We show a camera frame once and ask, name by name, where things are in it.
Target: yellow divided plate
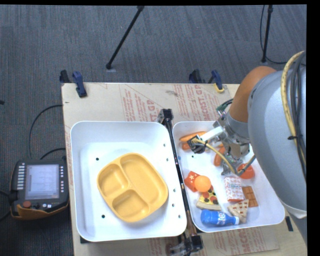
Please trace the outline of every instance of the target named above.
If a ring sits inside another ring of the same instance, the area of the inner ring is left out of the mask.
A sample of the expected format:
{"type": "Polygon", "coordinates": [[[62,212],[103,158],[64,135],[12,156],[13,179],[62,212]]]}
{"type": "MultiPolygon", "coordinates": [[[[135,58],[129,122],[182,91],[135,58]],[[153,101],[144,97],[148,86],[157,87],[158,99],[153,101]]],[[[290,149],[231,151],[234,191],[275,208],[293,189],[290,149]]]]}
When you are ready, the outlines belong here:
{"type": "Polygon", "coordinates": [[[112,211],[125,222],[137,222],[159,209],[168,187],[141,154],[127,153],[101,169],[97,187],[112,211]]]}

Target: black pole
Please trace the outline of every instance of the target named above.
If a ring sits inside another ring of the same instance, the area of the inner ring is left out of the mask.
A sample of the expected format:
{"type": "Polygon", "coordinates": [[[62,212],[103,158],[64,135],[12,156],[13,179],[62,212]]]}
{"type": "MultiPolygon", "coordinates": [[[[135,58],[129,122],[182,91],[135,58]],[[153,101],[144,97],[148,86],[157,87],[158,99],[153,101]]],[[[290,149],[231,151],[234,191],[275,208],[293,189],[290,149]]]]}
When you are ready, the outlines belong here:
{"type": "Polygon", "coordinates": [[[145,8],[144,5],[138,5],[138,6],[137,6],[138,11],[136,12],[136,14],[135,14],[133,20],[131,21],[128,29],[126,30],[124,36],[122,37],[122,39],[121,39],[118,47],[115,49],[115,52],[113,53],[111,59],[110,59],[109,62],[105,65],[105,67],[106,67],[108,70],[111,69],[111,63],[114,61],[114,59],[115,59],[115,57],[117,56],[117,54],[118,54],[118,52],[119,52],[122,44],[123,44],[124,41],[126,40],[127,35],[129,34],[131,28],[134,26],[134,24],[135,24],[135,22],[136,22],[136,20],[137,20],[137,18],[138,18],[138,16],[139,16],[139,14],[143,11],[144,8],[145,8]]]}
{"type": "Polygon", "coordinates": [[[267,61],[266,54],[267,54],[267,44],[268,44],[268,37],[269,37],[269,27],[270,27],[270,19],[271,13],[273,12],[272,4],[269,4],[268,7],[268,18],[266,20],[266,30],[265,30],[265,38],[264,38],[264,45],[263,45],[263,56],[261,61],[265,63],[267,61]]]}

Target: pizza slice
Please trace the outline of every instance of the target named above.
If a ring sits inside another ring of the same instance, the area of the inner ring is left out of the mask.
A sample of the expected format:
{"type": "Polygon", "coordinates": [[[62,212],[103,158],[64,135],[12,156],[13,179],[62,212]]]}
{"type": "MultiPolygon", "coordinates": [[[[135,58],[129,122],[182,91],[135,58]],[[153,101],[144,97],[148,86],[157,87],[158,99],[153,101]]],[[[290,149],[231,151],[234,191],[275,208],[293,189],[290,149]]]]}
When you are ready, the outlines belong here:
{"type": "Polygon", "coordinates": [[[218,202],[218,198],[214,191],[214,187],[211,185],[211,188],[206,191],[202,192],[199,200],[196,202],[196,207],[200,209],[208,209],[208,210],[215,210],[221,211],[221,205],[218,202]]]}
{"type": "Polygon", "coordinates": [[[227,208],[233,216],[239,217],[240,222],[247,222],[247,212],[249,207],[249,199],[229,205],[227,208]]]}

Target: white tray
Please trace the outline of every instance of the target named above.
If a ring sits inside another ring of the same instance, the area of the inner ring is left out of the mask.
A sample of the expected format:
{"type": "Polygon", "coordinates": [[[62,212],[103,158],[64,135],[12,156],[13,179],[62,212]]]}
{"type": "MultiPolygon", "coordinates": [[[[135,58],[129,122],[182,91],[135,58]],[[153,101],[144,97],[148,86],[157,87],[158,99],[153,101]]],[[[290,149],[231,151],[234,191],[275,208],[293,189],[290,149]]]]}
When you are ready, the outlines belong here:
{"type": "MultiPolygon", "coordinates": [[[[213,164],[216,153],[210,149],[206,150],[202,154],[195,154],[190,149],[184,151],[182,150],[181,142],[179,141],[179,138],[182,136],[199,131],[212,130],[213,123],[213,121],[178,122],[174,125],[172,133],[183,178],[185,179],[190,171],[198,173],[199,175],[208,176],[217,195],[218,202],[222,207],[222,211],[231,216],[227,209],[231,203],[227,201],[226,190],[223,183],[225,176],[221,175],[223,168],[216,167],[213,164]]],[[[252,156],[253,151],[251,148],[250,153],[244,157],[243,163],[249,161],[252,156]]],[[[213,226],[202,224],[200,218],[202,210],[196,207],[200,193],[192,192],[187,186],[185,186],[192,221],[199,230],[206,233],[212,233],[225,230],[275,225],[284,220],[285,209],[257,160],[252,163],[252,167],[255,171],[255,177],[251,179],[241,179],[241,181],[243,187],[252,186],[258,206],[249,207],[247,212],[247,222],[239,225],[213,226]]]]}
{"type": "Polygon", "coordinates": [[[81,121],[70,134],[76,227],[81,237],[102,242],[173,237],[185,231],[186,212],[165,126],[157,122],[81,121]],[[150,216],[133,223],[118,218],[97,187],[99,171],[130,152],[147,158],[168,187],[166,202],[150,216]]]}

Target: white bottle cap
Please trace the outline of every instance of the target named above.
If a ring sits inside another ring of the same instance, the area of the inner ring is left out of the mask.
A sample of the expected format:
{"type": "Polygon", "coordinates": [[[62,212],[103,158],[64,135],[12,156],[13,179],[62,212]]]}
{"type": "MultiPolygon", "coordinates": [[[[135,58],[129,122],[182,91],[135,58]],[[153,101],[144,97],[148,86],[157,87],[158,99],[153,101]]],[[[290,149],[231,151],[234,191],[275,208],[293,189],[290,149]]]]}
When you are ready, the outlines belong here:
{"type": "Polygon", "coordinates": [[[235,223],[234,223],[234,225],[239,225],[239,222],[240,222],[239,217],[238,217],[238,216],[234,216],[234,218],[235,218],[235,223]]]}

